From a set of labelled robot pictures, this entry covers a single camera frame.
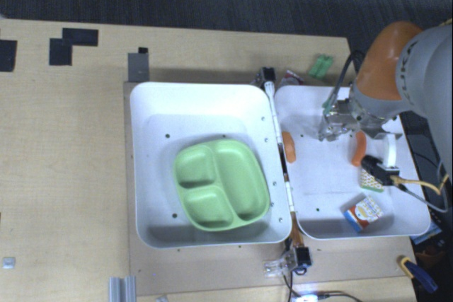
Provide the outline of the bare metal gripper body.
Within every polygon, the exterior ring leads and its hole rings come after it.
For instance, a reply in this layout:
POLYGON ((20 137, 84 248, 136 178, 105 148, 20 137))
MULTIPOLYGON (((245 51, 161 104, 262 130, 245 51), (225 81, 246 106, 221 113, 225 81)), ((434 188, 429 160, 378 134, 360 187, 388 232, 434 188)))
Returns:
POLYGON ((387 131, 384 124, 403 112, 402 100, 345 99, 338 100, 322 119, 332 128, 349 127, 354 132, 363 131, 372 139, 382 139, 387 131))

